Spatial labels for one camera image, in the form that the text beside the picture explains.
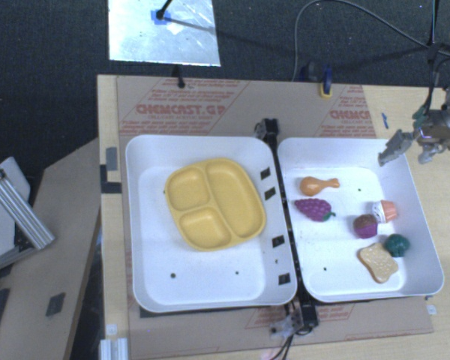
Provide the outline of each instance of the white tray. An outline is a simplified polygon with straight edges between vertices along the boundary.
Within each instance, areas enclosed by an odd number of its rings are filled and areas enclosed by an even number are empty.
[[[172,312],[282,305],[296,293],[296,275],[269,147],[251,137],[133,138],[126,148],[133,291],[148,311]],[[265,229],[235,247],[202,252],[181,237],[164,195],[169,175],[188,164],[229,158],[250,176],[265,208]],[[270,176],[262,179],[261,172]],[[264,193],[276,194],[265,200]],[[283,236],[273,247],[272,239]]]
[[[428,229],[407,159],[380,167],[381,139],[286,139],[278,148],[286,196],[304,285],[322,302],[431,295],[443,285],[443,272]],[[307,219],[293,202],[305,198],[299,183],[305,176],[338,178],[340,188],[326,188],[315,198],[328,201],[337,214],[325,223]],[[371,213],[372,202],[390,200],[398,217],[379,224],[378,236],[361,239],[353,220]],[[377,283],[359,261],[361,248],[383,242],[391,233],[410,240],[399,271]]]

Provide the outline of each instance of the blue clamp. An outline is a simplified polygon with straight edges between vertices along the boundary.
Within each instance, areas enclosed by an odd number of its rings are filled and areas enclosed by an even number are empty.
[[[332,97],[332,67],[329,64],[323,71],[322,83],[320,84],[320,96],[324,99]]]

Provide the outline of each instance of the toy bread slice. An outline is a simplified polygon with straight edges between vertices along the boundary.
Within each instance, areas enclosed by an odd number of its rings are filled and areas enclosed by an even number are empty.
[[[362,248],[358,252],[358,257],[378,283],[385,283],[390,276],[398,271],[398,264],[380,243]]]

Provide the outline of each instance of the yellow divided plate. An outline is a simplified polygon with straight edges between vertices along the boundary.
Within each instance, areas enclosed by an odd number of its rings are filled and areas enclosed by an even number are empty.
[[[254,184],[230,159],[204,160],[175,171],[166,180],[165,194],[184,240],[200,251],[246,242],[266,223]]]

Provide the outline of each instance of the wooden table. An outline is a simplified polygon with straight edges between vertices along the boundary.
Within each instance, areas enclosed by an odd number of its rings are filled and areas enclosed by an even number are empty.
[[[365,86],[364,93],[373,119],[376,135],[388,139],[401,128],[412,130],[412,114],[423,104],[426,88],[398,88]],[[100,164],[106,163],[108,142],[118,138],[117,116],[110,112],[110,104],[116,100],[114,85],[99,84],[100,119]],[[433,98],[433,107],[439,107],[444,100],[443,92]],[[382,113],[387,116],[386,129]],[[443,289],[428,300],[436,308],[432,316],[435,332],[413,336],[387,337],[372,340],[356,340],[340,343],[293,346],[290,359],[450,359],[450,151],[437,155],[433,162],[420,165],[417,157],[421,149],[414,145],[407,158],[415,186],[445,273]],[[120,172],[109,172],[110,182],[120,181]],[[109,331],[107,338],[128,336],[127,292],[125,279],[124,238],[120,232],[122,207],[117,196],[102,196],[103,217],[103,271],[105,323]],[[265,350],[228,352],[210,355],[195,355],[202,360],[245,360],[264,359]]]
[[[0,278],[0,360],[70,358],[100,227],[97,140],[45,170],[34,211],[56,240]]]

